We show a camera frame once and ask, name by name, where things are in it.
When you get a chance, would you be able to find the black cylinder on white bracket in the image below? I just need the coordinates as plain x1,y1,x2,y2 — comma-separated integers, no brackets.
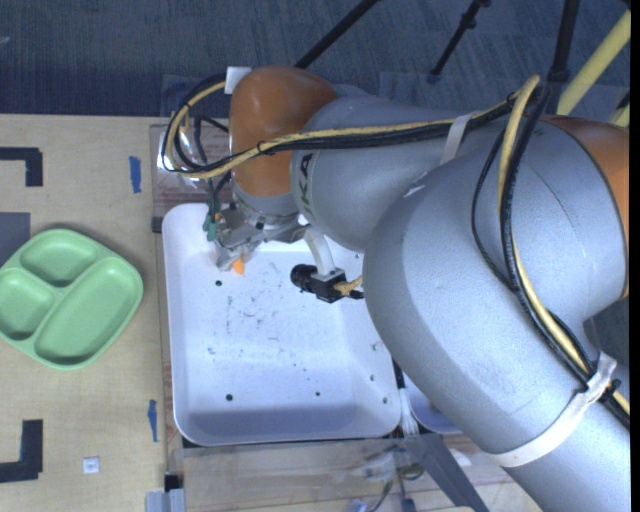
290,227,349,304

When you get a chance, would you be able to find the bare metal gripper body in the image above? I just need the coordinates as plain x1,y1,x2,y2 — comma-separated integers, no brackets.
214,203,310,251

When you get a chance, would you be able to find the white plastic tray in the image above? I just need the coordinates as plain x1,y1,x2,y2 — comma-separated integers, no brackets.
160,202,404,447

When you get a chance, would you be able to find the green divided plate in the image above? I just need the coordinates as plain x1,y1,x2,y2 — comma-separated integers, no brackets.
0,228,145,372

